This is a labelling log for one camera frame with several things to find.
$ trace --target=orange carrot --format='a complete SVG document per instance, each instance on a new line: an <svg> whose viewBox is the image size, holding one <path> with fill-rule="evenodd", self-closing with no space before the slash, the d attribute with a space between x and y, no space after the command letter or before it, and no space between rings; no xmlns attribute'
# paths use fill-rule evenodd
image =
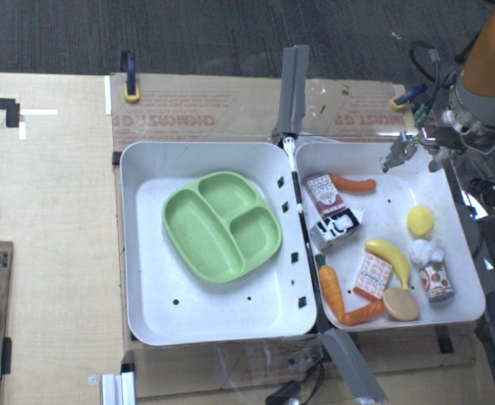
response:
<svg viewBox="0 0 495 405"><path fill-rule="evenodd" d="M324 298L328 302L328 305L330 305L333 313L341 320L341 317L345 313L345 305L342 301L341 286L339 285L339 279L337 278L335 269L324 264L320 266L318 276L320 279L320 289Z"/></svg>
<svg viewBox="0 0 495 405"><path fill-rule="evenodd" d="M376 187L376 181L373 179L354 181L337 174L330 175L330 178L335 187L344 192L372 192Z"/></svg>
<svg viewBox="0 0 495 405"><path fill-rule="evenodd" d="M345 312L342 316L339 316L339 321L344 326L355 326L362 322L369 321L374 316L381 314L384 311L384 303L381 300L372 301L371 303L353 310L352 312Z"/></svg>

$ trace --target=dark background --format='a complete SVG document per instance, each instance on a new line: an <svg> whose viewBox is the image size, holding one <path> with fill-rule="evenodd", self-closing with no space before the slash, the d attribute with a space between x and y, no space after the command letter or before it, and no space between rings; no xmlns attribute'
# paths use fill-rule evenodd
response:
<svg viewBox="0 0 495 405"><path fill-rule="evenodd" d="M411 41L458 67L493 10L483 0L0 0L0 72L108 74L130 50L141 73L280 78L282 49L309 45L309 78L411 88L426 81Z"/></svg>

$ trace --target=green divided tray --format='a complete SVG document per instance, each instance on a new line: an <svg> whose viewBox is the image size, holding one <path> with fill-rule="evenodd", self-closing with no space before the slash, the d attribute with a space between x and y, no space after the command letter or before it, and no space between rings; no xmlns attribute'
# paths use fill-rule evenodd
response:
<svg viewBox="0 0 495 405"><path fill-rule="evenodd" d="M240 278L279 249L282 231L261 194L242 176L221 171L172 193L163 206L164 228L200 278Z"/></svg>

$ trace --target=light wood surface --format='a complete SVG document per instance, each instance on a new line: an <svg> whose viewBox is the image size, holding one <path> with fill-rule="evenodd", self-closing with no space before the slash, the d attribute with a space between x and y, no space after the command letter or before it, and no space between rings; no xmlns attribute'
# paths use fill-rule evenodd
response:
<svg viewBox="0 0 495 405"><path fill-rule="evenodd" d="M0 240L14 243L8 335L11 374L1 404L98 404L89 375L119 373L123 357L112 130L104 77L0 73L0 97L27 116L26 139L2 125ZM392 404L495 405L482 345L474 361L378 374ZM161 397L140 403L263 403L276 388ZM341 379L312 401L357 403Z"/></svg>

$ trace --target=banana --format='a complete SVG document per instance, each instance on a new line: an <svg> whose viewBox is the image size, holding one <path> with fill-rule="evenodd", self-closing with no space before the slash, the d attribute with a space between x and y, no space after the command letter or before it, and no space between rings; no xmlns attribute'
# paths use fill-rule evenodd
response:
<svg viewBox="0 0 495 405"><path fill-rule="evenodd" d="M410 263L403 253L392 243L383 239L371 239L365 242L365 250L378 258L389 262L402 283L402 288L408 290L408 277L410 276Z"/></svg>

